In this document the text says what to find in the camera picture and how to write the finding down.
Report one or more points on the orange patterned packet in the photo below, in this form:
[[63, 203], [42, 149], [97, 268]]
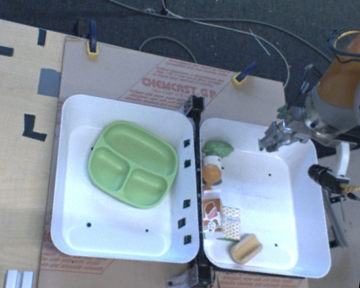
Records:
[[232, 223]]

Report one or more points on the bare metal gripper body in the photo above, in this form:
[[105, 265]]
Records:
[[301, 130]]

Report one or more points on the thin black rod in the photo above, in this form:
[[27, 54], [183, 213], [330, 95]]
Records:
[[199, 177]]

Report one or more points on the tan bread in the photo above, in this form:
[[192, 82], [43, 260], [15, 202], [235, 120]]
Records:
[[246, 248]]

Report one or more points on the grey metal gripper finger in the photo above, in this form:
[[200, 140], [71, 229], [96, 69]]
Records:
[[274, 146], [263, 143]]

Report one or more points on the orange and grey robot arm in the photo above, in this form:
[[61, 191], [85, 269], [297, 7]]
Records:
[[350, 80]]

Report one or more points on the black cylinder on white bracket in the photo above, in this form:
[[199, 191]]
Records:
[[324, 177]]

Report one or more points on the white plastic tray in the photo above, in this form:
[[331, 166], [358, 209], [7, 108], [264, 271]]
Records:
[[273, 218], [116, 232]]

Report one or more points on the brown and white carton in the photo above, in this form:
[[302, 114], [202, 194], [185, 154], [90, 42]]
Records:
[[211, 214]]

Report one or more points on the brown cardboard board red print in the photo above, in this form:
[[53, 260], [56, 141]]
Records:
[[110, 72]]

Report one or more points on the green divided plate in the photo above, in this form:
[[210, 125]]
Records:
[[130, 152]]

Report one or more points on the green broccoli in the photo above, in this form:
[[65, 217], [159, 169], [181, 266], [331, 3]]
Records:
[[217, 147]]

